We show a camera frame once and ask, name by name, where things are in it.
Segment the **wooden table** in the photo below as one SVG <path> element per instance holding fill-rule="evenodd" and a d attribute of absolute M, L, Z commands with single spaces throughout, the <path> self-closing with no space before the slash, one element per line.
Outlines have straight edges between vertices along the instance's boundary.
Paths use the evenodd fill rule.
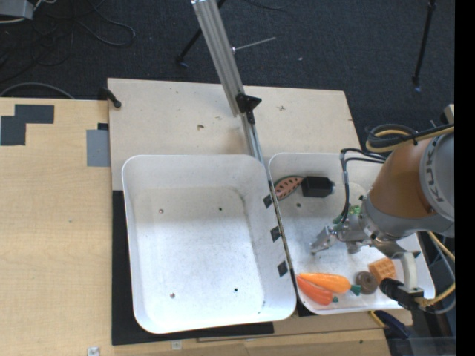
<path fill-rule="evenodd" d="M 168 101 L 175 96 L 175 110 L 193 103 L 190 97 L 194 96 L 196 103 L 204 92 L 207 102 L 224 96 L 220 85 L 109 81 L 109 88 L 124 108 L 131 104 L 137 87 L 149 96 L 157 96 L 158 91 L 158 96 Z M 358 147 L 341 91 L 248 87 L 246 92 L 263 98 L 262 108 L 256 108 L 255 113 L 265 156 L 288 151 L 290 145 L 298 151 L 301 146 L 295 143 L 307 147 L 305 151 L 335 152 L 344 146 Z M 229 117 L 230 112 L 222 104 L 226 101 L 214 108 L 220 115 L 213 112 L 205 115 L 207 119 L 197 113 L 189 121 L 192 130 L 183 126 L 179 131 L 206 136 L 204 131 L 212 128 L 212 119 L 215 125 L 232 122 L 235 118 Z M 296 110 L 299 104 L 301 108 L 312 107 L 311 111 Z M 252 339 L 206 338 L 112 346 L 111 192 L 112 171 L 117 165 L 113 161 L 110 167 L 88 166 L 86 133 L 96 130 L 98 123 L 109 123 L 118 112 L 106 101 L 0 98 L 0 116 L 14 116 L 16 105 L 53 105 L 54 122 L 27 123 L 25 145 L 0 146 L 1 355 L 85 356 L 88 349 L 93 351 L 90 347 L 99 347 L 96 355 L 127 356 L 390 354 L 383 330 L 367 312 L 311 317 L 294 314 L 274 323 L 273 335 Z M 297 114 L 300 118 L 291 117 Z M 289 137 L 293 120 L 300 123 L 298 130 L 311 141 L 283 140 Z M 311 127 L 306 124 L 309 120 L 314 123 Z M 110 127 L 113 160 L 119 159 L 114 152 L 118 149 L 118 123 L 115 120 Z M 198 124 L 204 128 L 198 130 Z M 222 150 L 219 141 L 209 144 Z M 125 148 L 121 147 L 123 156 Z M 391 313 L 411 323 L 408 311 Z"/>

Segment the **white tray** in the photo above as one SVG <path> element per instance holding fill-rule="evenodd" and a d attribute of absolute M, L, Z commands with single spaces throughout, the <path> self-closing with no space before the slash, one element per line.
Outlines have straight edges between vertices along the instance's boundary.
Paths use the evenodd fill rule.
<path fill-rule="evenodd" d="M 133 156 L 122 182 L 134 315 L 145 330 L 180 332 L 293 313 L 284 244 L 272 237 L 277 217 L 264 202 L 269 183 L 255 158 Z"/>
<path fill-rule="evenodd" d="M 380 164 L 370 162 L 348 162 L 350 179 L 350 202 L 359 203 L 358 197 L 366 194 L 375 179 Z M 341 274 L 354 283 L 359 271 L 368 271 L 368 263 L 379 260 L 384 255 L 376 248 L 365 246 L 356 254 L 349 254 L 344 243 L 335 243 L 330 249 L 313 255 L 310 243 L 326 225 L 332 225 L 344 204 L 344 184 L 339 154 L 277 154 L 269 162 L 269 172 L 273 182 L 280 178 L 296 175 L 301 177 L 328 177 L 335 183 L 333 194 L 325 198 L 304 197 L 302 189 L 297 188 L 291 195 L 278 202 L 286 244 L 289 249 L 291 264 L 295 274 L 304 272 L 326 272 Z M 421 251 L 419 239 L 411 235 L 398 244 L 408 251 Z M 397 279 L 404 281 L 402 264 L 394 260 Z M 424 296 L 432 298 L 435 288 L 429 268 L 423 255 L 416 258 L 419 287 L 425 290 Z M 335 294 L 337 303 L 322 306 L 310 300 L 299 290 L 301 302 L 315 314 L 338 314 L 376 309 L 401 308 L 395 300 L 391 300 L 379 289 L 374 294 L 354 295 L 351 291 Z"/>

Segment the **orange carrot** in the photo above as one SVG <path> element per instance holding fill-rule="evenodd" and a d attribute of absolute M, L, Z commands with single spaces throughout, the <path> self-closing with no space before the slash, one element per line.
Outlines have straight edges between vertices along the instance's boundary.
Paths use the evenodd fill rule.
<path fill-rule="evenodd" d="M 333 294 L 330 290 L 318 287 L 300 276 L 297 276 L 297 285 L 308 298 L 323 306 L 329 305 L 333 300 Z"/>
<path fill-rule="evenodd" d="M 328 289 L 334 293 L 345 293 L 351 289 L 350 281 L 339 274 L 331 273 L 300 273 L 304 280 Z"/>

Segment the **brown round toy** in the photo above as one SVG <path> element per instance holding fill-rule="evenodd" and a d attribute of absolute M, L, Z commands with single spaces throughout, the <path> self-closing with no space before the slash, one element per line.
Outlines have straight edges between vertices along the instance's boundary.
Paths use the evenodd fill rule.
<path fill-rule="evenodd" d="M 362 294 L 372 294 L 379 286 L 376 278 L 368 271 L 360 271 L 357 273 L 355 284 L 361 286 Z"/>

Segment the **table surface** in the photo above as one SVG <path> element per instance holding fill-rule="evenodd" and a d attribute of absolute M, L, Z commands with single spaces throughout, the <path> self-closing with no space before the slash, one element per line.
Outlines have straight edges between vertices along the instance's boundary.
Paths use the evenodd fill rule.
<path fill-rule="evenodd" d="M 128 152 L 154 150 L 143 142 L 134 144 L 135 137 L 126 141 L 120 131 L 131 125 L 128 131 L 146 134 L 155 127 L 157 134 L 168 133 L 167 141 L 156 148 L 162 154 L 230 154 L 246 148 L 238 131 L 240 120 L 232 117 L 220 85 L 112 79 L 108 86 L 122 101 L 123 111 L 106 101 L 0 98 L 0 116 L 14 116 L 17 104 L 54 105 L 53 124 L 27 123 L 25 145 L 0 146 L 0 353 L 86 355 L 89 347 L 97 346 L 101 355 L 127 356 L 268 355 L 271 350 L 272 355 L 288 355 L 290 347 L 300 355 L 390 354 L 383 330 L 367 312 L 295 314 L 275 322 L 273 335 L 253 339 L 112 346 L 114 178 L 120 189 L 114 171 Z M 246 93 L 263 99 L 255 115 L 267 158 L 282 151 L 358 147 L 341 91 L 249 86 Z M 151 119 L 147 126 L 142 117 L 144 122 L 134 127 L 139 117 L 123 119 L 124 113 L 133 113 L 128 107 L 137 100 L 153 104 L 163 122 L 157 125 Z M 98 123 L 110 123 L 111 167 L 88 166 L 86 133 L 96 130 Z M 391 313 L 411 324 L 408 311 Z"/>

